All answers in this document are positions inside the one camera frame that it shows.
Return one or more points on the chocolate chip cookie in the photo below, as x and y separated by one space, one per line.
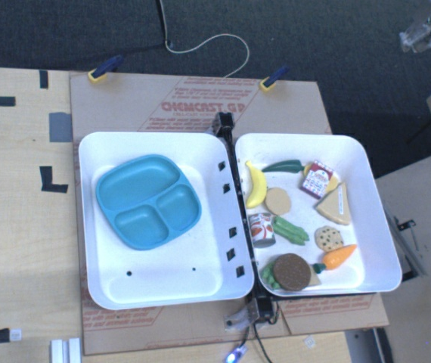
328 238

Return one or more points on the brown burger with lettuce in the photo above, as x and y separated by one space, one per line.
292 272

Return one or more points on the dark green pepper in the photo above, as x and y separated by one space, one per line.
283 166

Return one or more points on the thin black rod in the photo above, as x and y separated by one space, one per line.
233 157

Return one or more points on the white plastic tray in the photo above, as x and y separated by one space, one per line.
374 248
162 278

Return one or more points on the orange carrot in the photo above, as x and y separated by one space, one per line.
336 257

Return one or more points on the tan round biscuit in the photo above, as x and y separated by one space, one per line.
278 201

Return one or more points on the small red and white can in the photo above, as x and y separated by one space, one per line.
262 231

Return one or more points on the red and white carton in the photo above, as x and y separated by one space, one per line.
317 180

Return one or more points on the brown cardboard board red print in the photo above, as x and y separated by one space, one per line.
124 104

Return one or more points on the green bean bundle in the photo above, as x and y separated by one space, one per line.
291 231

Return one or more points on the beige sandwich wedge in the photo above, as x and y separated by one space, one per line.
336 206

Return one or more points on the yellow banana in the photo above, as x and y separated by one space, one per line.
258 187

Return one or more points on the blue divided plate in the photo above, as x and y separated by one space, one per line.
143 199

